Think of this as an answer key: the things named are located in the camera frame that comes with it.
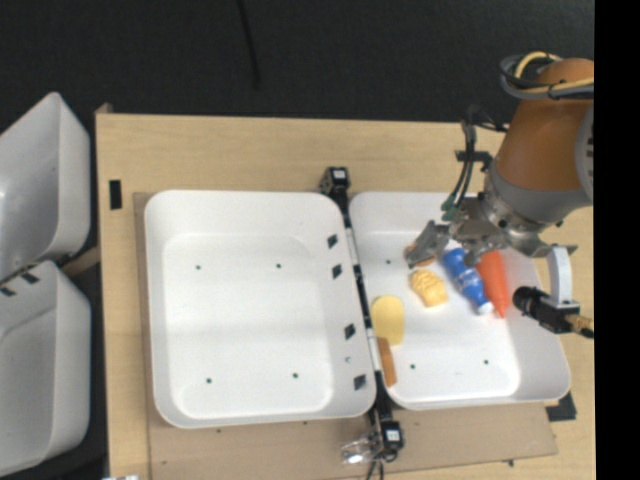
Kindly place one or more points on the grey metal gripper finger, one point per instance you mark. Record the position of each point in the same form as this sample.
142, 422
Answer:
475, 258
432, 240

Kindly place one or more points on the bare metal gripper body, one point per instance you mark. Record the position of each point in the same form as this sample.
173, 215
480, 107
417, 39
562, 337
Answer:
482, 230

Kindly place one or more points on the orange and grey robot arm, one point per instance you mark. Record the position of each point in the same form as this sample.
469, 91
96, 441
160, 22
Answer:
542, 138

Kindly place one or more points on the blue and white bottle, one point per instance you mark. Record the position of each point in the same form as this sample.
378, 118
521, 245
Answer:
467, 280

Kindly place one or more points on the brown and orange biscuit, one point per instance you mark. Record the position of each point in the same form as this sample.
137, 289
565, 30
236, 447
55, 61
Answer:
412, 259

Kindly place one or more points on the orange carrot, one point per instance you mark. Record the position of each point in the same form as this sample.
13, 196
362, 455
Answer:
495, 280

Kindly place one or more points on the yellow ridged toy bread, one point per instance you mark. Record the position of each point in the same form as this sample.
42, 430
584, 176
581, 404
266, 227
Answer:
429, 288

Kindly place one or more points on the thin black and white rod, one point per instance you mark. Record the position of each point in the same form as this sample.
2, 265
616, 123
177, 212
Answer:
356, 268

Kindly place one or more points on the white plastic tray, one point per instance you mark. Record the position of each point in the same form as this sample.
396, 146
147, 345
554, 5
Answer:
450, 348
250, 313

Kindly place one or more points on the black cylinder on white bracket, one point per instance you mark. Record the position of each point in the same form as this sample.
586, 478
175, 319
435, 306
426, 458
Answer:
542, 308

